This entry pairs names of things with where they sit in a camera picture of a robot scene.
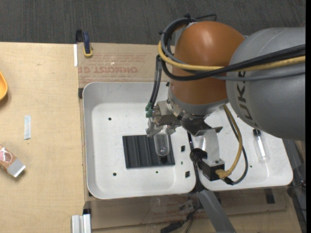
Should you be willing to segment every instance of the gray cable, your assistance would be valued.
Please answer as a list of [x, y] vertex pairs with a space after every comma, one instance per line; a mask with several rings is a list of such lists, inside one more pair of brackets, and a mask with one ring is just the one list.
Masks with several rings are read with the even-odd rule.
[[226, 76], [219, 76], [215, 75], [212, 78], [219, 79], [219, 80], [228, 80], [228, 81], [258, 81], [258, 80], [269, 80], [269, 79], [280, 79], [285, 77], [292, 77], [296, 75], [305, 74], [306, 69], [303, 68], [302, 70], [295, 70], [292, 72], [286, 73], [277, 73], [273, 75], [259, 75], [259, 76], [252, 76], [252, 77], [226, 77]]

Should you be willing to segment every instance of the wooden tabletop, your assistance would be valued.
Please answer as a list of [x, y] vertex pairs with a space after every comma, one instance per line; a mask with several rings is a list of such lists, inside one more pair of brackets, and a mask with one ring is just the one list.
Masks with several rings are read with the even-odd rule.
[[[73, 45], [4, 42], [0, 52], [0, 70], [9, 87], [0, 101], [0, 144], [26, 165], [18, 178], [0, 170], [0, 233], [70, 233], [70, 218], [81, 215], [85, 203]], [[28, 140], [25, 115], [31, 116]], [[284, 211], [230, 220], [239, 233], [301, 232], [290, 198], [286, 203]], [[164, 225], [94, 232], [159, 232]], [[190, 232], [214, 229], [208, 219], [200, 219]]]

